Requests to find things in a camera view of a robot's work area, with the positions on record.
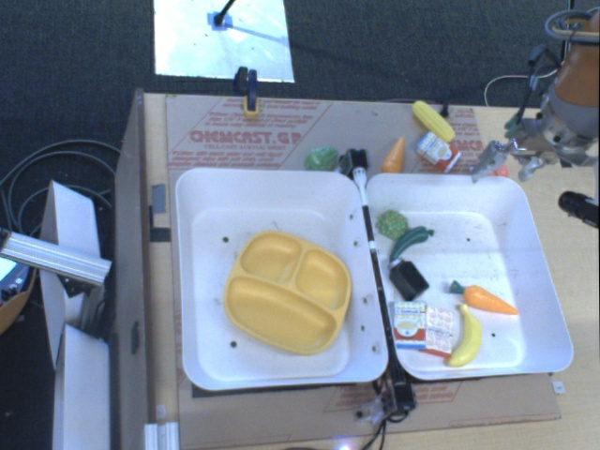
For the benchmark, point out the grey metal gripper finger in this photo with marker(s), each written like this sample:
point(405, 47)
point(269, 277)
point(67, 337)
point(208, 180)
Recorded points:
point(529, 169)
point(487, 161)

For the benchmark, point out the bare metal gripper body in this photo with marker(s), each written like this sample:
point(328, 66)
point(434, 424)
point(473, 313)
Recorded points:
point(553, 145)

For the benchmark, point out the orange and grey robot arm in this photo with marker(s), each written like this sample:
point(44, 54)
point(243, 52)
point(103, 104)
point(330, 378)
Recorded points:
point(579, 78)

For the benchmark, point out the small orange red toy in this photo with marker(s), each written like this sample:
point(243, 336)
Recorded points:
point(501, 171)

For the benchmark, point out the white yellow red carton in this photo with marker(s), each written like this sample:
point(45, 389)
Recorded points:
point(436, 150)

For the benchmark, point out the yellow corn cob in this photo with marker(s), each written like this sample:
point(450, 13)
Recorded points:
point(433, 121)

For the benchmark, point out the white plastic tray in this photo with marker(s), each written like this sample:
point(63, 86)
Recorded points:
point(515, 251)
point(211, 345)

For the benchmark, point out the small orange carrot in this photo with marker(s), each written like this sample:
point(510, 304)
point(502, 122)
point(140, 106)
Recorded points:
point(394, 158)

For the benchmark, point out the orange carrot with green top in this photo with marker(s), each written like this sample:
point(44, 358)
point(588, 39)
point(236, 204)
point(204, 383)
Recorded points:
point(487, 300)

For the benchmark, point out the black box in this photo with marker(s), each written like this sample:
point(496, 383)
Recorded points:
point(409, 280)

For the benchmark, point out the thin black and white rod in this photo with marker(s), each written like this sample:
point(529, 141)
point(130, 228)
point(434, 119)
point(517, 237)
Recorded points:
point(375, 260)

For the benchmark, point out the green toy lettuce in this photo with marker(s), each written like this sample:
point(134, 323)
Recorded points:
point(321, 158)

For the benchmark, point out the red and white packet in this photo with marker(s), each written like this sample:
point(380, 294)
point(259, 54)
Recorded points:
point(439, 331)

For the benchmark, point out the yellow banana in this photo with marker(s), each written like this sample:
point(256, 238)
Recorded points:
point(471, 340)

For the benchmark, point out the white carton blue red print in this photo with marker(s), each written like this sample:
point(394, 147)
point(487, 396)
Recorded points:
point(409, 324)

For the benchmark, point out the brown cardboard board red print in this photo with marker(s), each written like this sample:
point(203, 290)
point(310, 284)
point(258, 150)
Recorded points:
point(262, 129)

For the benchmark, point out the yellow divided plate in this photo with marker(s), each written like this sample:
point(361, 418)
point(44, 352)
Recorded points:
point(281, 307)

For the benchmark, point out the black cylinder on white bracket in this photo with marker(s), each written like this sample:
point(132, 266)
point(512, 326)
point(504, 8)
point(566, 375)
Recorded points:
point(579, 205)

